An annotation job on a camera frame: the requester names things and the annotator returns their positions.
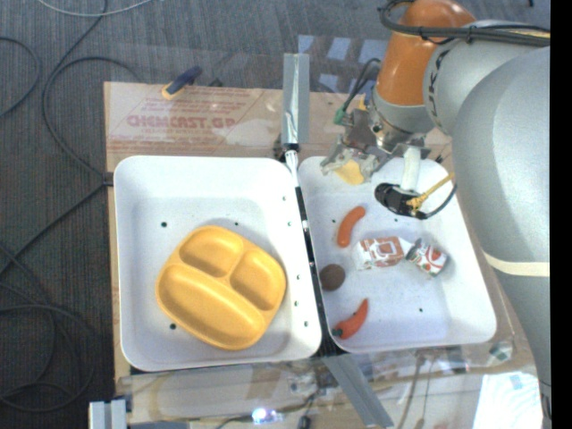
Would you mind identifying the yellow cheese wedge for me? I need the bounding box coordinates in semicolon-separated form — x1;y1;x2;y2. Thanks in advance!
333;158;366;186

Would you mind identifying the white plastic tray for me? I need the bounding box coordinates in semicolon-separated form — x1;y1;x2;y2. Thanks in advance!
113;155;323;373
297;155;498;355

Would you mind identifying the yellow divided plate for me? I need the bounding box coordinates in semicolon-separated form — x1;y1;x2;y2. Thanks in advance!
155;224;288;351

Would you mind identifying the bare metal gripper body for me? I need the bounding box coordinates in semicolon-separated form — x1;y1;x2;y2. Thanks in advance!
336;108;431;164

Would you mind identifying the orange carrot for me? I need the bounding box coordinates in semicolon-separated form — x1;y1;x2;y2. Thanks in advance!
331;298;370;341

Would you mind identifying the brown cardboard board red print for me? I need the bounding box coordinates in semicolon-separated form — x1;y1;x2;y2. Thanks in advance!
103;81;515;384

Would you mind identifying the red and white can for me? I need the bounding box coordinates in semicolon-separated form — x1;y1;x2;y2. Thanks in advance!
405;238;449;277

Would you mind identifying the brown round biscuit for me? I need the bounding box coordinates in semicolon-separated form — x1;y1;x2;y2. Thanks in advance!
318;263;347;292

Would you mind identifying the orange sausage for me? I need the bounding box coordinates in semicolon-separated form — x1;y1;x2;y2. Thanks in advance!
336;205;366;248

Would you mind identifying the black cylinder on white bracket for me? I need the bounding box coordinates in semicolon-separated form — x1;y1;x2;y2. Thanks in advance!
374;146;433;217

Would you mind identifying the white and red carton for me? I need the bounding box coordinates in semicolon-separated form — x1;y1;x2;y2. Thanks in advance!
356;236;415;271

